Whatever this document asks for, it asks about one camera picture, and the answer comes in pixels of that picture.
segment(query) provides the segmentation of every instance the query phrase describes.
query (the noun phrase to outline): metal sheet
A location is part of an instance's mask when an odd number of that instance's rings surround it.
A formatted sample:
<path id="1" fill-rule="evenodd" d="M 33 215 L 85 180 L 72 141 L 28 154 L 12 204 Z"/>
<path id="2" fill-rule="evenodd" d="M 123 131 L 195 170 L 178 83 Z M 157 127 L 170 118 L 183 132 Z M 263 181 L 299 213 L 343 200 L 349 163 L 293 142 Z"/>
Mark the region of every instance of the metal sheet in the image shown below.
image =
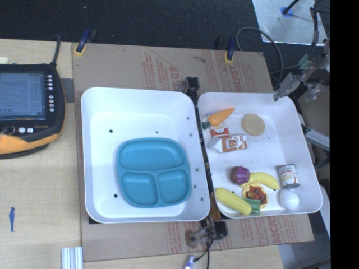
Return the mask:
<path id="1" fill-rule="evenodd" d="M 294 0 L 252 0 L 259 29 L 269 35 L 277 43 L 310 45 L 313 40 L 314 22 L 310 15 L 310 7 L 314 0 L 299 0 L 288 14 L 282 10 Z M 324 45 L 325 29 L 318 15 L 318 45 Z M 264 42 L 270 42 L 262 35 Z"/>

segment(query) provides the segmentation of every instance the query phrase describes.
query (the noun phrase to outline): white egg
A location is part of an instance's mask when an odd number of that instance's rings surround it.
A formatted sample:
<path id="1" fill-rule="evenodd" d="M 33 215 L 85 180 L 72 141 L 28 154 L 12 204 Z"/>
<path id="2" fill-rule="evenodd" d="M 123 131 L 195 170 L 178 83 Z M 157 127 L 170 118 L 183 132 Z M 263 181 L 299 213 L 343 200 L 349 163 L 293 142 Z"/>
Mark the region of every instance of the white egg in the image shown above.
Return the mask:
<path id="1" fill-rule="evenodd" d="M 280 191 L 280 203 L 286 209 L 293 210 L 299 205 L 299 196 L 297 193 L 290 189 L 282 189 Z"/>

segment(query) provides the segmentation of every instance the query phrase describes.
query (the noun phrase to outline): tin can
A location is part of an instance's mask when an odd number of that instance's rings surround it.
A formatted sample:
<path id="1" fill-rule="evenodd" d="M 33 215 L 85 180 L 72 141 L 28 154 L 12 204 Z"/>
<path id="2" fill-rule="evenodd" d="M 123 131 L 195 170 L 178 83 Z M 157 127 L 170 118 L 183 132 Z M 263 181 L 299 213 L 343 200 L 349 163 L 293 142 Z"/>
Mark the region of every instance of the tin can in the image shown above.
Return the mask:
<path id="1" fill-rule="evenodd" d="M 296 188 L 300 185 L 294 164 L 283 165 L 278 170 L 283 188 Z"/>

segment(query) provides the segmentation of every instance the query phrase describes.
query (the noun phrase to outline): wooden table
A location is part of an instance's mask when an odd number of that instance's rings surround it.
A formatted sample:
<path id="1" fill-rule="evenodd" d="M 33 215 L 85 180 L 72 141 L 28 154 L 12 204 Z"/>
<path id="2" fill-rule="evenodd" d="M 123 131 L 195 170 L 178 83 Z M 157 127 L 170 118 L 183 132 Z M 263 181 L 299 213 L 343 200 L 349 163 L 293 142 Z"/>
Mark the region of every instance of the wooden table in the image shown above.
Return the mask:
<path id="1" fill-rule="evenodd" d="M 57 70 L 73 79 L 72 43 L 61 43 Z M 9 64 L 52 61 L 55 42 L 0 39 Z M 0 268 L 61 268 L 61 249 L 81 246 L 75 107 L 67 103 L 61 137 L 45 150 L 0 160 Z M 15 208 L 11 231 L 9 213 Z M 183 268 L 188 254 L 86 262 L 84 268 Z M 206 257 L 195 263 L 206 268 Z M 210 252 L 210 268 L 283 268 L 277 245 Z"/>

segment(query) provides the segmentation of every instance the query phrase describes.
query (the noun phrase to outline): blue plate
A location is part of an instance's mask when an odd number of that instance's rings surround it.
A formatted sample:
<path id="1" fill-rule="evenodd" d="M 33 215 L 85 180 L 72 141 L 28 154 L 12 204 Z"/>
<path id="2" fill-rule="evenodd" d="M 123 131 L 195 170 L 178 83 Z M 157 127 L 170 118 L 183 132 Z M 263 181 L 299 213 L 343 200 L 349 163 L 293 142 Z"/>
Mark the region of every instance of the blue plate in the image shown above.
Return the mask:
<path id="1" fill-rule="evenodd" d="M 188 159 L 169 138 L 137 138 L 117 152 L 117 172 L 125 199 L 137 207 L 176 205 L 191 192 Z"/>

